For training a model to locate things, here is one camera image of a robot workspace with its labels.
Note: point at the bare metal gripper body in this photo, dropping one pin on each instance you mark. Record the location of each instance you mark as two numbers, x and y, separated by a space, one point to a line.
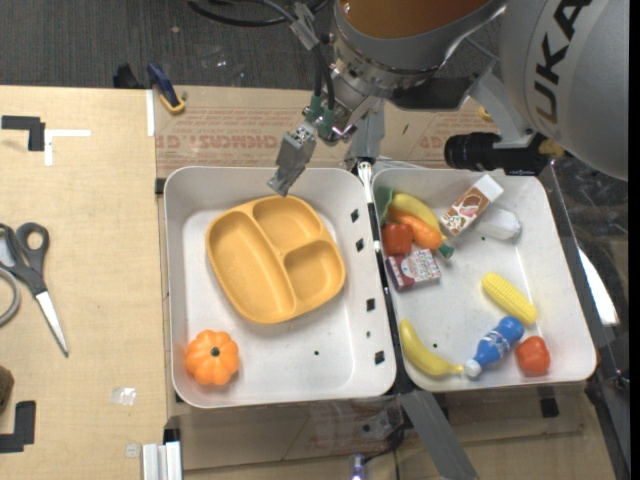
360 90

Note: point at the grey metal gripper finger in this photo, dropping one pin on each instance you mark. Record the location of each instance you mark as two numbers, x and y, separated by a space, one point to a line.
292 160
369 135

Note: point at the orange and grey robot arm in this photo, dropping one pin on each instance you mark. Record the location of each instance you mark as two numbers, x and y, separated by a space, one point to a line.
425 3

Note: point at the green toy lettuce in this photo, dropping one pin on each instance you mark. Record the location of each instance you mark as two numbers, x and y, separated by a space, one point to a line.
382 200

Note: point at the brown cardboard board red print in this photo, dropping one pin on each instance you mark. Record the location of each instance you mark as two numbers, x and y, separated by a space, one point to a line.
225 138

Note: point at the yellow banana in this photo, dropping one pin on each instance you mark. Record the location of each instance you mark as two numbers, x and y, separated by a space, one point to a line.
417 207
422 353

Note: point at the red bell pepper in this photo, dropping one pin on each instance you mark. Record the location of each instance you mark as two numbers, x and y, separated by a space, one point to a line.
532 355
397 239

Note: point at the yellow divided plate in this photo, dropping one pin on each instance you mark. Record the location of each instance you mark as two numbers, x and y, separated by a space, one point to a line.
250 263

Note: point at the orange carrot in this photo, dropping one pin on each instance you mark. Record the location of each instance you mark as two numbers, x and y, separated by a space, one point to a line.
425 234

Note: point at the white carton brown print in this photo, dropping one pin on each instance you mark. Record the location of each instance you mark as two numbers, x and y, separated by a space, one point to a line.
470 205

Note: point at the small purple and white carton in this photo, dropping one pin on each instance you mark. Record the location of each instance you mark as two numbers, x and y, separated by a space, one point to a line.
415 268

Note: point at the clear plastic bottle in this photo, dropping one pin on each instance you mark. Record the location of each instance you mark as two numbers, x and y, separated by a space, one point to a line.
502 225

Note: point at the white plastic tray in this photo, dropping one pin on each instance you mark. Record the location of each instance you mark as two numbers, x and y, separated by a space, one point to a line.
310 358
460 313

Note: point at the yellow corn cob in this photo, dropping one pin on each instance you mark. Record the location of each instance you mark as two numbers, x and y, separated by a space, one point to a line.
510 298

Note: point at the orange pumpkin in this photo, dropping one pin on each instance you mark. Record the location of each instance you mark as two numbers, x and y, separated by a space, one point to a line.
210 363

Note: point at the blue bottle white cap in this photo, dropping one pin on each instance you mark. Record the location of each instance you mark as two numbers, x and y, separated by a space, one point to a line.
495 345

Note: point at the black cylinder on white bracket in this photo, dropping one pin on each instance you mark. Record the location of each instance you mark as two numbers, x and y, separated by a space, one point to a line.
475 152

